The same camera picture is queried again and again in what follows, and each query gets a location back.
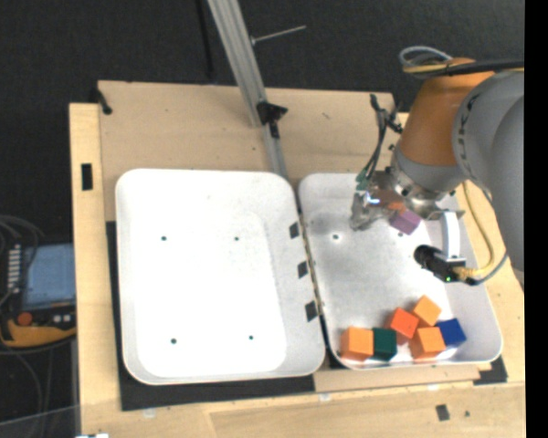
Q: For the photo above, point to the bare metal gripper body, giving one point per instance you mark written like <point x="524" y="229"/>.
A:
<point x="408" y="194"/>

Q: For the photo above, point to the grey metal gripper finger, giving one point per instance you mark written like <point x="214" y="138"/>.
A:
<point x="357" y="215"/>
<point x="374" y="213"/>

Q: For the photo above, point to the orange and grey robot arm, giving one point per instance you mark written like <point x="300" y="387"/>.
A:
<point x="443" y="121"/>

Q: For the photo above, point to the purple cube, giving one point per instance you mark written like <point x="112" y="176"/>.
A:
<point x="406" y="222"/>

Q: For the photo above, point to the white plastic tray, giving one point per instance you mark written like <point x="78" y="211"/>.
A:
<point x="210" y="281"/>
<point x="374" y="272"/>

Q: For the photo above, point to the orange cube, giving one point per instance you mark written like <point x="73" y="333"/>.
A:
<point x="357" y="342"/>
<point x="427" y="310"/>
<point x="428" y="342"/>

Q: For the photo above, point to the red cube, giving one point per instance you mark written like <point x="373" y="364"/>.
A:
<point x="404" y="323"/>

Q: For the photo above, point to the green cube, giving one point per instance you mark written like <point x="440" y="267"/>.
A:
<point x="384" y="342"/>

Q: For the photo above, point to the blue cube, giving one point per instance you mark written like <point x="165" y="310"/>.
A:
<point x="453" y="332"/>

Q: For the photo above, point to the pale wood board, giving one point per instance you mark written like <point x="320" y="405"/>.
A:
<point x="187" y="126"/>

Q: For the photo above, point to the black cylinder on white bracket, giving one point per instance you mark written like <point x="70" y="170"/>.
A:
<point x="440" y="263"/>

